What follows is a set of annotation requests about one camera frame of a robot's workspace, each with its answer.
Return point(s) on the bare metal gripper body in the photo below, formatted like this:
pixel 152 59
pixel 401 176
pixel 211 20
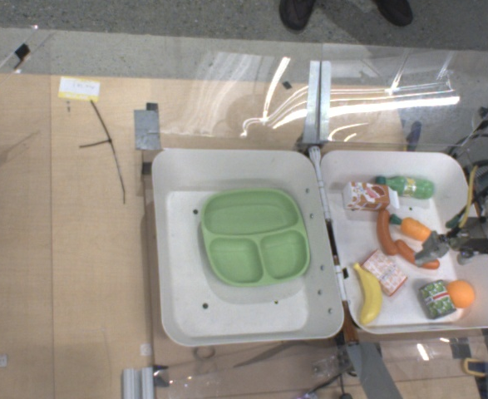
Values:
pixel 472 241

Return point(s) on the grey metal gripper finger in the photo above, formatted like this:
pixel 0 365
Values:
pixel 437 239
pixel 428 257

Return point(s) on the orange toy carrot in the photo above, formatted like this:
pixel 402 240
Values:
pixel 416 228

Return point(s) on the green and white carton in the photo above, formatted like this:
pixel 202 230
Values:
pixel 435 301

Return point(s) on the pink and white packet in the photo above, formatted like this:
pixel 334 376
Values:
pixel 385 272

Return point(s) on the orange toy sausage links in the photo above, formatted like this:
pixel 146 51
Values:
pixel 385 235

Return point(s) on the orange toy fruit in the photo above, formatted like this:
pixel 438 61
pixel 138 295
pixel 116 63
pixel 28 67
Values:
pixel 463 294

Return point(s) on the green plastic bottle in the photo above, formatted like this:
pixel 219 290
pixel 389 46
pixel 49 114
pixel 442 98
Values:
pixel 410 186

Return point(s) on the yellow banana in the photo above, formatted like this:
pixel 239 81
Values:
pixel 372 297

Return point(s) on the white plastic tray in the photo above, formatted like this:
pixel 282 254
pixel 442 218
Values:
pixel 243 318
pixel 405 322

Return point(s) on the orange and white carton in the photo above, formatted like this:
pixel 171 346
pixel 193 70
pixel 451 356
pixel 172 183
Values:
pixel 364 195

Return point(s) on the thin black and white rod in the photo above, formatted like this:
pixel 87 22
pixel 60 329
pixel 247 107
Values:
pixel 326 206

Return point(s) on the green divided plate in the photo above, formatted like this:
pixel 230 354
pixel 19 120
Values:
pixel 252 214

